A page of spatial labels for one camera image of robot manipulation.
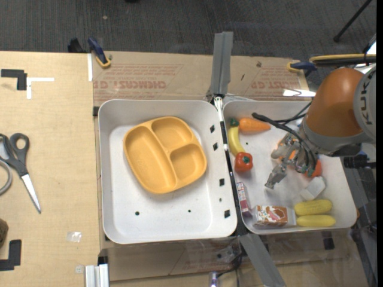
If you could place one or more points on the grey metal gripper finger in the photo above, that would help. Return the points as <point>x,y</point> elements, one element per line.
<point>276,176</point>
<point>279,150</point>

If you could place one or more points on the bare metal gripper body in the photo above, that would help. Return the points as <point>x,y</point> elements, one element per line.
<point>299,157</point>

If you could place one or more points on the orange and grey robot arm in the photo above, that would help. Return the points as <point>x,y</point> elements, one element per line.
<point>335,112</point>

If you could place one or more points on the white plastic tray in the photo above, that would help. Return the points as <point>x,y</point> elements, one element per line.
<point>167,217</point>
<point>263,154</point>

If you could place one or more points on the orange round fruit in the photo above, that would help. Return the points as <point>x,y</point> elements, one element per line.
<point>317,169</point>

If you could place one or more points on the white block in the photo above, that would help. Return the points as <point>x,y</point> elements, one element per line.
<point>314,188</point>

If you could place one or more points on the red bell pepper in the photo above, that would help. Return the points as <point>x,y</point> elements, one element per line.
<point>243,163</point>

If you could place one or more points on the orange carrot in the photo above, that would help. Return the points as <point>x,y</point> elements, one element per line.
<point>254,125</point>

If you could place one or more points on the small pink carton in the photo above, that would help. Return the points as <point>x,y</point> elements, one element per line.
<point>243,197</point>

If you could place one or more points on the yellow banana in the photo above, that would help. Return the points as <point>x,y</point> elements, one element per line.
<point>235,140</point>

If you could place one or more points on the yellow corn cob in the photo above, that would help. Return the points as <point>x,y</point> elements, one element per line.
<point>315,221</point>
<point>312,207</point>

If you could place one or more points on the orange divided plate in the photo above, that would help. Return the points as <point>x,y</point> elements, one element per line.
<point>163,154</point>

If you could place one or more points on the brown cardboard board red print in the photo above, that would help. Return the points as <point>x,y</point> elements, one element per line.
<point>185,76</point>

